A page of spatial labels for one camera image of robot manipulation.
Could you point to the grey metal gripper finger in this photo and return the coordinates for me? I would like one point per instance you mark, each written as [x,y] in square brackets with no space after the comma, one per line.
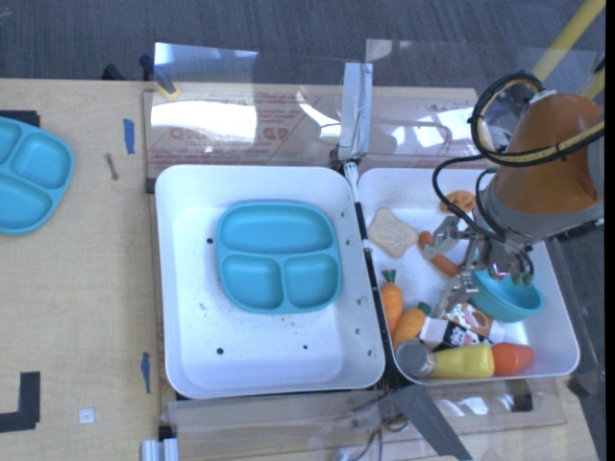
[456,292]
[444,238]

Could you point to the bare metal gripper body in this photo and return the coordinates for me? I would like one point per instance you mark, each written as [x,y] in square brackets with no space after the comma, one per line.
[495,257]

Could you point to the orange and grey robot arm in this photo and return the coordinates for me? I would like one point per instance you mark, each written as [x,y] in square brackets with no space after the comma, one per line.
[543,161]

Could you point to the orange sausage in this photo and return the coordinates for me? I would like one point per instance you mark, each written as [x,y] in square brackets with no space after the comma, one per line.
[447,264]

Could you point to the white black brown carton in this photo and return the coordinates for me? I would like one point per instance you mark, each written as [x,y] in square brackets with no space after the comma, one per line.
[461,334]

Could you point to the orange biscuit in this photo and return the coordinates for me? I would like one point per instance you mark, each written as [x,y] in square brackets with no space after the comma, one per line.
[463,200]

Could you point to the blue bowl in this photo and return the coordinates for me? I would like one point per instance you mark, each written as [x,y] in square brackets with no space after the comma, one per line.
[509,303]

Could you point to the beige toast slice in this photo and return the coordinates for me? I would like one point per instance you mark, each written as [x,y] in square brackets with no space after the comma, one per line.
[391,233]

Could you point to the yellow-orange carrot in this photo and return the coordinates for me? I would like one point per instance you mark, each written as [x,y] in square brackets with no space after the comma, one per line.
[410,324]

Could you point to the orange carrot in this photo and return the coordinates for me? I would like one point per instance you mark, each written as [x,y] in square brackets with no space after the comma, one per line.
[392,303]

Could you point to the yellow bottle with orange cap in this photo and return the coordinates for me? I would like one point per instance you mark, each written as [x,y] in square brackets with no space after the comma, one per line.
[466,360]

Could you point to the small silver can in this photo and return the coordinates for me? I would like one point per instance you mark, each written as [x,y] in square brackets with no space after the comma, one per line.
[413,359]

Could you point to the white plastic tray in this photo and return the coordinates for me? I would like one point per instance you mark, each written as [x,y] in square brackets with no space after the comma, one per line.
[269,348]
[552,344]

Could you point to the blue divided plate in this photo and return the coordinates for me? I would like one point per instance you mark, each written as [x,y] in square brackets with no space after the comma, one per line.
[29,176]
[276,257]

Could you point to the brown cardboard board, red print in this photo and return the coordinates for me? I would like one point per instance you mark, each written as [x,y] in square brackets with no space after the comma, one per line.
[230,152]

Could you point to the small grey metal piece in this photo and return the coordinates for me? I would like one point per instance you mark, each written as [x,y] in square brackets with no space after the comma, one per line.
[111,167]

